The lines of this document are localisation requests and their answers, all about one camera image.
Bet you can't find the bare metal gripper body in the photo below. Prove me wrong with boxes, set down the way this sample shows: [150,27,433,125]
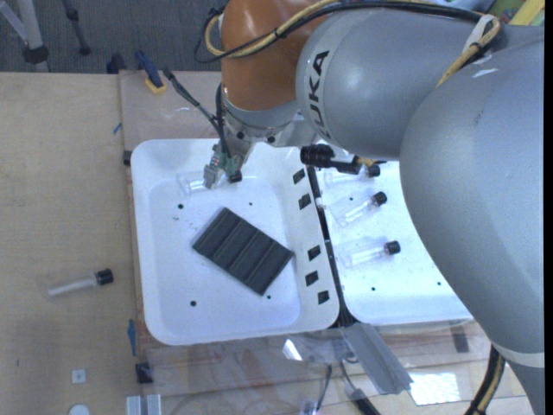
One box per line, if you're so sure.
[218,118,288,173]

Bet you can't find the clear bottle with black cap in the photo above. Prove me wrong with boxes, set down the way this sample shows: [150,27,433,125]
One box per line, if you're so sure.
[323,163,382,187]
[329,190,389,229]
[175,169,244,199]
[338,239,402,270]
[46,267,115,299]

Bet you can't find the black ribbed rectangular pad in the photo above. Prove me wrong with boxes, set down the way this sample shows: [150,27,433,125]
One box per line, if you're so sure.
[191,206,296,297]

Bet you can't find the white plastic tray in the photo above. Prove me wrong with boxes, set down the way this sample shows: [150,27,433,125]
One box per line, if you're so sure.
[130,137,340,347]
[311,144,474,327]

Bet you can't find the black cylinder on white bracket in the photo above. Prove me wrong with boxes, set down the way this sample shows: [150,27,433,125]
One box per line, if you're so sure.
[299,143,365,176]

